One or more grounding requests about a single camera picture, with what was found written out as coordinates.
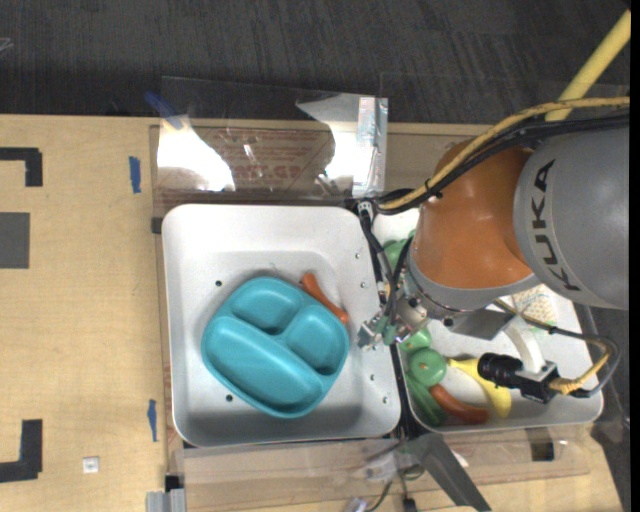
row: teal plate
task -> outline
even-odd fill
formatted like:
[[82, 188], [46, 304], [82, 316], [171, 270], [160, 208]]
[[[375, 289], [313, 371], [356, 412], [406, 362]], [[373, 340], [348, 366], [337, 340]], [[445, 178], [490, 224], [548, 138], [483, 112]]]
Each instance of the teal plate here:
[[311, 412], [337, 379], [349, 335], [337, 317], [286, 281], [258, 277], [224, 302], [202, 336], [207, 369], [271, 416]]

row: black tape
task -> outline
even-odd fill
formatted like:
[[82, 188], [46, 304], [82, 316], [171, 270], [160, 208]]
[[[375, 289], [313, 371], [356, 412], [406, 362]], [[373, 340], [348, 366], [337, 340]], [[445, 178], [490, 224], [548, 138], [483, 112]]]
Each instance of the black tape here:
[[42, 420], [22, 420], [20, 458], [0, 462], [0, 483], [36, 480], [42, 472]]
[[24, 186], [42, 186], [42, 153], [38, 148], [0, 148], [0, 160], [24, 160]]

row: wooden table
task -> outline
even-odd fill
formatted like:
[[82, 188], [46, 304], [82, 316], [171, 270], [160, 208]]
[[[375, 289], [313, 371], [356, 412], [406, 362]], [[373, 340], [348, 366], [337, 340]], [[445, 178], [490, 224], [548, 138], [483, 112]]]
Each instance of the wooden table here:
[[[24, 163], [0, 161], [0, 211], [28, 212], [31, 226], [29, 268], [0, 269], [0, 462], [18, 458], [22, 420], [43, 422], [42, 472], [37, 480], [0, 483], [0, 510], [144, 510], [146, 492], [163, 488], [163, 365], [150, 231], [149, 130], [157, 124], [0, 116], [0, 146], [37, 147], [44, 158], [42, 187], [25, 187]], [[393, 186], [418, 183], [447, 144], [477, 131], [391, 125], [388, 166], [402, 171]], [[140, 193], [132, 189], [129, 157], [141, 164]], [[620, 510], [602, 450], [590, 438], [585, 450], [586, 475], [481, 491], [495, 510]], [[85, 457], [99, 457], [98, 472], [83, 472]], [[430, 509], [451, 505], [441, 491], [416, 497]], [[401, 508], [394, 498], [380, 510]]]

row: gray square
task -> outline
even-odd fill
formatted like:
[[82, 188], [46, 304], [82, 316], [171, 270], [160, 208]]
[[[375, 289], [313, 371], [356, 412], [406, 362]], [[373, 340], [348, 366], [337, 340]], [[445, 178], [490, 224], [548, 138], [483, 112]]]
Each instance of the gray square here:
[[0, 212], [0, 268], [29, 268], [29, 213]]

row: yellow banana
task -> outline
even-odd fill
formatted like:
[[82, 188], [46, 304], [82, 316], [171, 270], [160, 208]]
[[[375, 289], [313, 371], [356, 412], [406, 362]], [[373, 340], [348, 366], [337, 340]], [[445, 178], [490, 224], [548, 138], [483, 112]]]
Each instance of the yellow banana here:
[[449, 366], [458, 368], [469, 375], [473, 380], [482, 386], [491, 405], [501, 418], [506, 418], [511, 412], [511, 392], [504, 387], [496, 386], [493, 382], [480, 377], [478, 374], [478, 359], [449, 359]]

